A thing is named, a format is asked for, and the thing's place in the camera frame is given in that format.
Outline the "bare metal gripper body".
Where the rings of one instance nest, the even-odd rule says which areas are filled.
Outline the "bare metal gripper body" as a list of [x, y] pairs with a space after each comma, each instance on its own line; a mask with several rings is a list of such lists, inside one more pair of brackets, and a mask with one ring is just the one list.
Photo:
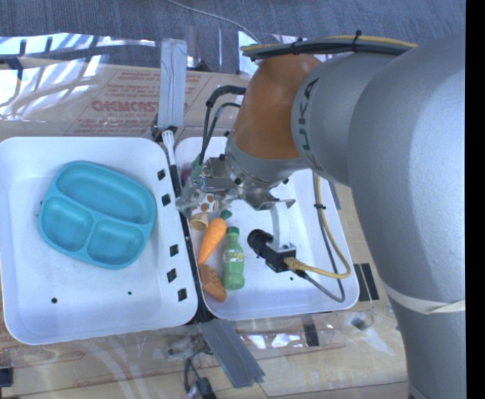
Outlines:
[[237, 190], [251, 207], [271, 207], [271, 190], [283, 181], [283, 161], [250, 155], [210, 157], [203, 167], [205, 192]]

